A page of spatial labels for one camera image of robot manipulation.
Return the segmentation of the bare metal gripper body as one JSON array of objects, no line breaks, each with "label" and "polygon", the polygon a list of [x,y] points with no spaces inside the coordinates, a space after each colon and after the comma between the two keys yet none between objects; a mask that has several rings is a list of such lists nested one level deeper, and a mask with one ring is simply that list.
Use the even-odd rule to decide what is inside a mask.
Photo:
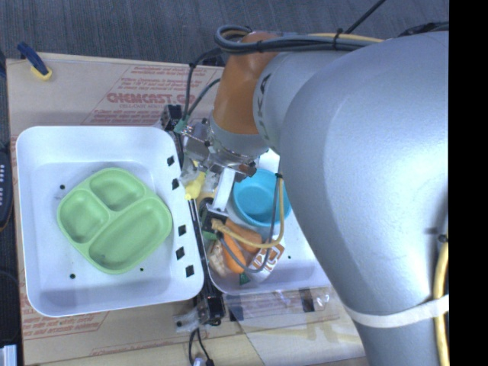
[{"label": "bare metal gripper body", "polygon": [[250,135],[228,132],[213,120],[188,125],[182,135],[187,139],[185,154],[200,169],[215,174],[230,169],[240,178],[256,173],[257,150],[249,140]]}]

